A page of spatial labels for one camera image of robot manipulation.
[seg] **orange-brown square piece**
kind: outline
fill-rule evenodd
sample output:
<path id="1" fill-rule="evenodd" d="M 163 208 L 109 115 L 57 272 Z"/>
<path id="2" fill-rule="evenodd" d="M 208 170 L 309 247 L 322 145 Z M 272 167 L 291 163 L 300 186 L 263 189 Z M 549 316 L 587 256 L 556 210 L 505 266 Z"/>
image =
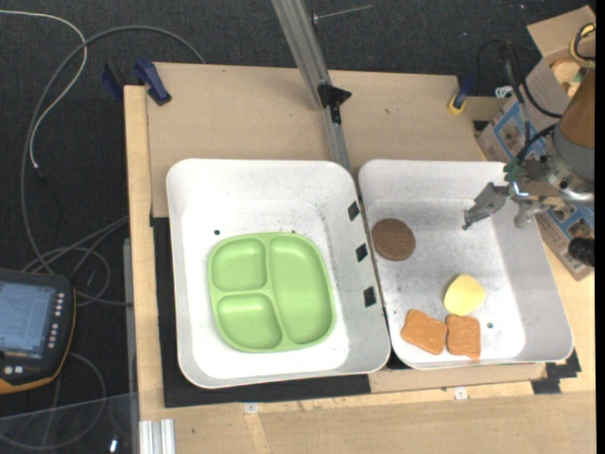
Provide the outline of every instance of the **orange-brown square piece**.
<path id="1" fill-rule="evenodd" d="M 447 350 L 452 355 L 466 355 L 474 360 L 481 356 L 481 325 L 472 316 L 450 314 L 447 323 Z"/>
<path id="2" fill-rule="evenodd" d="M 406 324 L 401 330 L 401 338 L 423 350 L 439 355 L 445 348 L 447 325 L 428 316 L 419 309 L 410 309 L 406 315 Z"/>

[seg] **black clip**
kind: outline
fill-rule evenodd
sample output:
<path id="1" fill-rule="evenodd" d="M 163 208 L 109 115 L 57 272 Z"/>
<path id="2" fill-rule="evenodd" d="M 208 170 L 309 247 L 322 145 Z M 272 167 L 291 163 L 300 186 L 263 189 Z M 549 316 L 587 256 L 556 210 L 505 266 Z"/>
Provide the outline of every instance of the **black clip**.
<path id="1" fill-rule="evenodd" d="M 349 91 L 338 89 L 331 84 L 322 83 L 318 87 L 318 93 L 321 99 L 321 106 L 324 108 L 330 107 L 330 115 L 332 116 L 332 122 L 341 124 L 342 119 L 340 118 L 340 105 L 351 97 Z"/>
<path id="2" fill-rule="evenodd" d="M 158 106 L 164 106 L 165 103 L 170 102 L 172 96 L 164 88 L 158 70 L 152 62 L 147 59 L 137 59 L 134 63 L 134 72 L 142 82 L 149 86 L 147 93 Z"/>

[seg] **white tray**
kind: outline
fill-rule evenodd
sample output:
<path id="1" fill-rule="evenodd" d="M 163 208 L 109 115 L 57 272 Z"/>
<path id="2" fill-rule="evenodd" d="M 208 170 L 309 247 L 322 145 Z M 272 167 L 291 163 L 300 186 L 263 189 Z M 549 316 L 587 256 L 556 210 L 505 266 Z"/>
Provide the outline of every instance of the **white tray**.
<path id="1" fill-rule="evenodd" d="M 461 228 L 464 210 L 483 187 L 504 184 L 503 166 L 376 160 L 359 172 L 370 230 L 383 218 L 398 218 L 416 237 L 416 250 L 405 261 L 375 254 L 393 351 L 411 367 L 472 363 L 447 350 L 431 355 L 399 334 L 411 308 L 444 321 L 444 292 L 464 272 L 487 290 L 472 313 L 481 324 L 479 363 L 557 361 L 571 353 L 571 331 L 535 222 L 516 228 L 518 207 L 508 201 L 497 214 Z"/>
<path id="2" fill-rule="evenodd" d="M 385 364 L 389 334 L 371 258 L 357 261 L 356 249 L 367 236 L 361 215 L 349 216 L 356 191 L 344 168 L 329 162 L 190 159 L 170 169 L 166 188 L 179 363 L 191 382 L 220 388 L 363 374 Z M 231 236 L 291 231 L 320 249 L 335 296 L 335 327 L 322 343 L 300 350 L 235 350 L 214 319 L 206 274 L 210 251 Z M 377 301 L 366 306 L 368 288 Z"/>

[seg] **black floor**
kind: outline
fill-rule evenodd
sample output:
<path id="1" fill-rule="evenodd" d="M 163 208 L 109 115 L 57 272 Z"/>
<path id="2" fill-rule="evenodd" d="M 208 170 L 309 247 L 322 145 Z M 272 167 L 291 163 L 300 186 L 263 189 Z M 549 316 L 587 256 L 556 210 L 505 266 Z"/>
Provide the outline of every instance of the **black floor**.
<path id="1" fill-rule="evenodd" d="M 526 25 L 596 0 L 305 0 L 325 15 L 320 43 L 331 69 L 449 74 L 464 78 L 481 66 L 476 91 L 488 95 L 507 84 L 497 48 L 478 49 L 494 39 L 520 45 L 525 71 L 539 58 Z M 187 39 L 210 63 L 294 66 L 269 0 L 0 0 L 0 9 L 49 13 L 69 20 L 86 36 L 113 26 L 159 26 Z M 78 44 L 72 30 L 56 22 L 0 13 L 0 267 L 19 270 L 34 258 L 20 206 L 19 171 L 31 114 L 63 58 Z M 144 32 L 131 32 L 93 44 L 80 80 L 43 122 L 35 156 L 43 179 L 27 165 L 26 203 L 32 232 L 42 252 L 79 238 L 128 213 L 122 106 L 101 81 L 110 62 L 135 83 L 134 61 L 194 61 L 182 45 Z M 66 76 L 75 72 L 69 67 Z M 68 79 L 60 79 L 56 96 Z M 98 249 L 111 266 L 105 298 L 124 294 L 122 245 L 128 228 Z M 70 273 L 78 257 L 55 268 Z M 98 258 L 76 275 L 78 288 L 95 294 L 106 281 Z M 107 384 L 107 395 L 128 391 L 123 307 L 80 308 L 73 350 L 92 361 Z M 45 409 L 54 385 L 29 393 L 0 395 L 0 416 Z M 69 358 L 58 403 L 98 398 L 98 380 Z"/>

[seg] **wooden table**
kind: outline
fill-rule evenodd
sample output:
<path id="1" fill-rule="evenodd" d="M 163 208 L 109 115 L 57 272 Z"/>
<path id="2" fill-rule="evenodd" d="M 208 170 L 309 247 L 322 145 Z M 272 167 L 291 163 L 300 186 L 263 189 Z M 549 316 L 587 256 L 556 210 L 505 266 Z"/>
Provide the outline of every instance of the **wooden table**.
<path id="1" fill-rule="evenodd" d="M 534 394 L 530 380 L 546 376 L 545 365 L 535 363 L 381 370 L 370 375 L 370 394 L 258 404 L 256 413 L 239 403 L 166 409 L 149 212 L 166 213 L 167 167 L 189 156 L 327 159 L 328 151 L 321 117 L 307 102 L 296 69 L 158 69 L 173 95 L 171 111 L 149 103 L 143 87 L 125 93 L 141 420 L 174 419 L 180 454 L 596 451 L 595 279 L 576 282 L 550 251 L 582 369 L 561 379 L 562 393 Z M 344 71 L 331 76 L 354 93 L 342 114 L 355 170 L 379 157 L 482 158 L 473 113 L 453 116 L 445 109 L 458 88 L 455 78 Z M 480 119 L 493 113 L 490 100 L 469 105 Z"/>

